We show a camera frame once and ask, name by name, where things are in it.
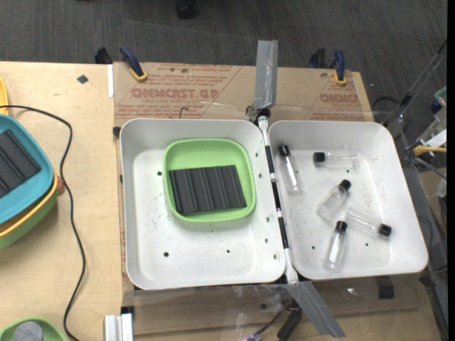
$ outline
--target yellow cable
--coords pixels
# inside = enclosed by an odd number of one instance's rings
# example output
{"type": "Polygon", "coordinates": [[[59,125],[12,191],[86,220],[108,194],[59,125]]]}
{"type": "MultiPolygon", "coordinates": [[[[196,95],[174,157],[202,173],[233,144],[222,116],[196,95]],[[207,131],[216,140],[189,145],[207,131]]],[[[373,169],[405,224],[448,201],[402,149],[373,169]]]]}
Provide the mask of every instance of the yellow cable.
{"type": "Polygon", "coordinates": [[[447,153],[447,148],[436,148],[434,146],[419,145],[419,146],[416,146],[414,149],[412,149],[412,152],[416,156],[421,156],[423,153],[426,153],[428,151],[437,151],[440,153],[447,153]]]}

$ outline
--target white tray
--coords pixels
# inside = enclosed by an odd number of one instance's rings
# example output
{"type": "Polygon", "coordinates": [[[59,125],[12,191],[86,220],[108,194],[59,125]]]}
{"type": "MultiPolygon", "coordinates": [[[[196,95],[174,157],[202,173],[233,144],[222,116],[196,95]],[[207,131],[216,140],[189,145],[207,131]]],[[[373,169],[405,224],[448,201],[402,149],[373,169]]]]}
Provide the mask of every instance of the white tray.
{"type": "Polygon", "coordinates": [[[301,275],[316,280],[405,274],[425,268],[427,248],[395,143],[386,128],[373,122],[278,121],[270,126],[269,138],[274,162],[279,161],[279,145],[288,145],[303,179],[303,200],[288,195],[279,183],[292,261],[301,275]],[[358,152],[355,170],[314,165],[315,151],[336,148],[358,152]],[[316,206],[343,179],[352,183],[348,199],[339,216],[328,223],[316,214],[316,206]],[[349,206],[382,219],[392,227],[392,234],[386,239],[348,227],[342,267],[329,271],[323,267],[329,237],[349,206]]]}
{"type": "Polygon", "coordinates": [[[269,283],[284,272],[282,239],[259,129],[243,120],[134,119],[120,132],[126,265],[145,290],[269,283]],[[163,156],[188,138],[242,145],[255,177],[256,206],[241,220],[186,222],[166,205],[163,156]]]}

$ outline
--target blue tray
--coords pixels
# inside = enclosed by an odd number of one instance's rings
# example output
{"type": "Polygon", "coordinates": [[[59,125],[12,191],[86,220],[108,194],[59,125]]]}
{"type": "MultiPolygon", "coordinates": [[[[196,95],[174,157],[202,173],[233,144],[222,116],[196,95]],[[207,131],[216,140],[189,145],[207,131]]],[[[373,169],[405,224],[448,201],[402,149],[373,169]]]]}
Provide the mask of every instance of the blue tray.
{"type": "Polygon", "coordinates": [[[0,133],[11,130],[18,142],[41,167],[29,179],[0,197],[0,224],[8,221],[49,191],[53,181],[53,169],[35,139],[12,117],[0,114],[0,133]]]}

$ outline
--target caster wheel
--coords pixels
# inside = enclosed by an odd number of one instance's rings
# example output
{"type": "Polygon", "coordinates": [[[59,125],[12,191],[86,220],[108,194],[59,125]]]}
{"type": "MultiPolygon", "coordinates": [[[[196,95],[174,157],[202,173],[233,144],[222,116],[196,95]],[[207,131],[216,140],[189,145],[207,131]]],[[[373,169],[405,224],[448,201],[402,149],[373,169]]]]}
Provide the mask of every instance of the caster wheel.
{"type": "Polygon", "coordinates": [[[194,2],[191,0],[178,0],[176,3],[177,15],[182,19],[193,18],[195,15],[194,2]]]}

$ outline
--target blue and yellow clamp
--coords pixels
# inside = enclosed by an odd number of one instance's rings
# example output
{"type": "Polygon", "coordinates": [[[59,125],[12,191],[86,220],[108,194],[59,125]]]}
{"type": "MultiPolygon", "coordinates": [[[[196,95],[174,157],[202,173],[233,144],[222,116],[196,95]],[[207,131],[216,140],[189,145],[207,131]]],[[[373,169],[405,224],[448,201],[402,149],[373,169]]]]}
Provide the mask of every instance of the blue and yellow clamp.
{"type": "Polygon", "coordinates": [[[342,50],[335,51],[335,73],[333,79],[338,86],[346,85],[346,78],[344,77],[344,54],[342,50]]]}
{"type": "Polygon", "coordinates": [[[128,61],[131,68],[129,69],[132,76],[136,79],[137,82],[143,82],[147,78],[147,73],[142,70],[139,60],[136,58],[134,53],[124,45],[120,47],[120,53],[123,55],[123,58],[128,61]]]}

